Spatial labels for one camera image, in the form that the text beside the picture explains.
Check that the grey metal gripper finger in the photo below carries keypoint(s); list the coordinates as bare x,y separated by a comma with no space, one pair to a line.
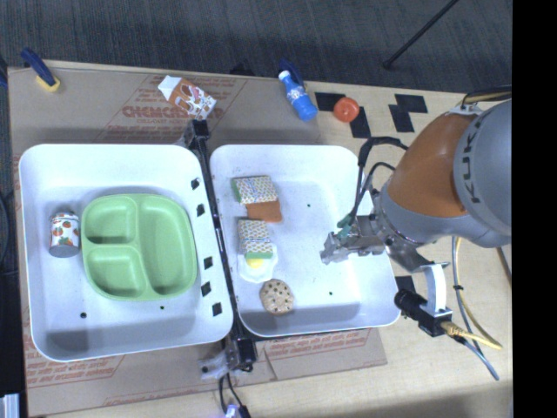
330,254
336,238

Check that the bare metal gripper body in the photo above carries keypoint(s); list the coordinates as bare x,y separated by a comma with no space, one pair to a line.
369,235

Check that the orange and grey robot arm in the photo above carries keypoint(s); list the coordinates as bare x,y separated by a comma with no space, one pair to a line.
428,177

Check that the white plastic tray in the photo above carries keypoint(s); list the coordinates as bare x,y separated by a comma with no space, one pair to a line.
56,312
322,190

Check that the brown chocolate chip biscuit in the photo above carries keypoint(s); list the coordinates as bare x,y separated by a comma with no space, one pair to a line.
277,296

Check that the white and yellow fried egg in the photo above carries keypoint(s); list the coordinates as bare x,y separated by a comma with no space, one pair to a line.
257,270

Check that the green and white patterned packet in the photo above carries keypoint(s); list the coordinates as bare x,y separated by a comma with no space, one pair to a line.
253,235
254,190

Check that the blue bottle with white cap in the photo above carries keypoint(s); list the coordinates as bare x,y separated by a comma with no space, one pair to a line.
300,98

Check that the green divided plate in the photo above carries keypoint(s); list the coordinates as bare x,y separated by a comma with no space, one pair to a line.
139,246

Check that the orange and white carton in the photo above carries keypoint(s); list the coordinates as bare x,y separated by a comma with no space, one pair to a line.
187,96

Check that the brown cardboard board red print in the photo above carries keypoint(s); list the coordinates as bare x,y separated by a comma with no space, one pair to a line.
109,111

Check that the white can with orange fruit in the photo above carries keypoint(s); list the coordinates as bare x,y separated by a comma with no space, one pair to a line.
64,233

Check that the black cylinder on white bracket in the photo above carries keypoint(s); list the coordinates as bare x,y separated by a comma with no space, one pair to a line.
418,307

